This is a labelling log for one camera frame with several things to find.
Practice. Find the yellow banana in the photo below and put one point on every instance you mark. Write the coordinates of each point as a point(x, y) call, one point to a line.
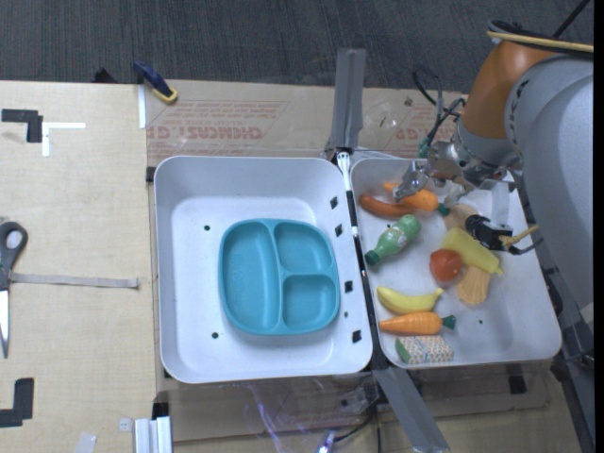
point(406, 301)

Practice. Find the blue divided plate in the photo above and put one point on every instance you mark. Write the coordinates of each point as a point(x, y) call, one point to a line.
point(255, 276)

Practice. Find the brown cardboard board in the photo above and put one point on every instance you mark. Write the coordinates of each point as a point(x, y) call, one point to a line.
point(226, 125)

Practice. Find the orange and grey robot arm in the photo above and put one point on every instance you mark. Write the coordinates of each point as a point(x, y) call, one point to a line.
point(552, 125)

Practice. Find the black cylinder on white bracket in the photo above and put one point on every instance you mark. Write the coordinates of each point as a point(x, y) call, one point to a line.
point(486, 231)

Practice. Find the red tomato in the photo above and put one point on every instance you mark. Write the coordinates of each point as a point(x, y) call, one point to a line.
point(444, 264)

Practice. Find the white plastic tray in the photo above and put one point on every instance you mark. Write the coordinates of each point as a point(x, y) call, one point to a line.
point(198, 272)
point(514, 319)

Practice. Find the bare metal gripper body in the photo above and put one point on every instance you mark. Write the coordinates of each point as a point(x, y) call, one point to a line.
point(448, 161)

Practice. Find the green bottle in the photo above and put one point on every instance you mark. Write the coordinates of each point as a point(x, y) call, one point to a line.
point(395, 239)

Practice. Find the pale orange ridged shell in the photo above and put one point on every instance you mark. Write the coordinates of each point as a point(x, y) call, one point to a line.
point(473, 286)

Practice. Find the orange carrot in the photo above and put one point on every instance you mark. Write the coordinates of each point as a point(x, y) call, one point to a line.
point(424, 200)
point(410, 323)

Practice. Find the orange sausage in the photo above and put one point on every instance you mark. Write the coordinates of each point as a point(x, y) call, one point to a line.
point(380, 207)

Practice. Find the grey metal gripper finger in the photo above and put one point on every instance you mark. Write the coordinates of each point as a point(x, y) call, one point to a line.
point(409, 183)
point(453, 196)

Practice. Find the beige rounded toy food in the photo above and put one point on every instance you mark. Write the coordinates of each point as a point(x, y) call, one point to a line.
point(461, 216)

